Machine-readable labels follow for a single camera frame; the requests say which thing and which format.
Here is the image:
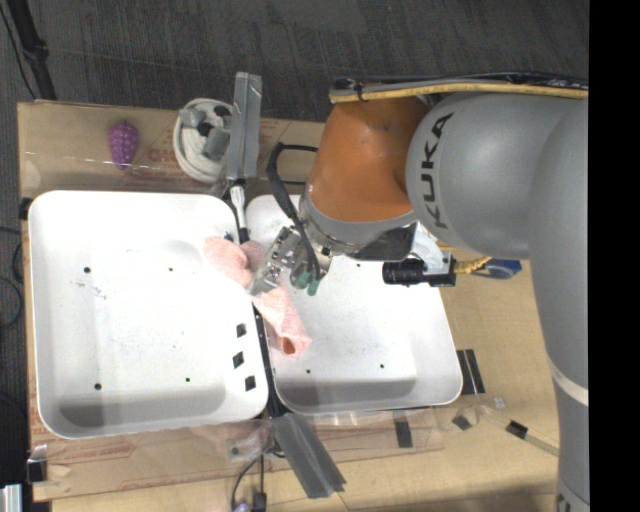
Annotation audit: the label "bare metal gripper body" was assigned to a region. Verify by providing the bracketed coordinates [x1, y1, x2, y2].
[259, 225, 331, 284]

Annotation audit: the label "white coiled rope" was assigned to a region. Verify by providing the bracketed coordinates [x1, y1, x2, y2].
[172, 97, 235, 184]

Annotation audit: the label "white plastic tray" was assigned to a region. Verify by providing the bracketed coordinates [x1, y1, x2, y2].
[27, 189, 270, 441]
[244, 193, 464, 416]

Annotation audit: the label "pink cloth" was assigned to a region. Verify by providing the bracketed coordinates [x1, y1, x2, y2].
[203, 235, 313, 360]

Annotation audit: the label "brown cardboard board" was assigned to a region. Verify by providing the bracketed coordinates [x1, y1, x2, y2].
[16, 99, 561, 503]

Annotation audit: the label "black cylinder on white bracket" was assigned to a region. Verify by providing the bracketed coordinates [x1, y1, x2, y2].
[382, 222, 458, 289]

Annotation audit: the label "purple grapes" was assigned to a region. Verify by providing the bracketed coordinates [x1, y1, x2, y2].
[108, 119, 140, 171]

